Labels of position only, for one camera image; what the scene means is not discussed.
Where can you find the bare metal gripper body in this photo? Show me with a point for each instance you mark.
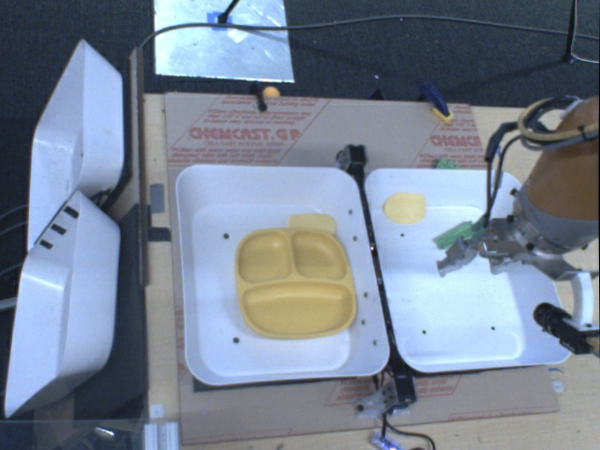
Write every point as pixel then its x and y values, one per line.
pixel 508 242

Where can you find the black cylinder on white bracket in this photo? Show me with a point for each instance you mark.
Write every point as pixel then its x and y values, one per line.
pixel 560 324

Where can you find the brown cardboard board red print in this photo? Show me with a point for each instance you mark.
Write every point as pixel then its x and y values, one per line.
pixel 384 124

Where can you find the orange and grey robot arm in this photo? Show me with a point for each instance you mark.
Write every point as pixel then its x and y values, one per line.
pixel 567 171

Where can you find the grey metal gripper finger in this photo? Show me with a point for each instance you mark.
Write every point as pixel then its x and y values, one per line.
pixel 451 265
pixel 460 247

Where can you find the pale yellow round biscuit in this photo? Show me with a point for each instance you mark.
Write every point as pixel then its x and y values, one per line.
pixel 405 207

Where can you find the thin black rod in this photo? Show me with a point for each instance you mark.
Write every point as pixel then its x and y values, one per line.
pixel 375 251

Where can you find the white plastic tray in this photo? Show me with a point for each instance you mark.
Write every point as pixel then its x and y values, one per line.
pixel 459 307
pixel 211 274

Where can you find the yellow divided plate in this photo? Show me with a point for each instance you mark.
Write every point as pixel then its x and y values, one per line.
pixel 295 293

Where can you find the pale yellow toy bread slice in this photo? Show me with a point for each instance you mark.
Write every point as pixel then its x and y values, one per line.
pixel 310 220

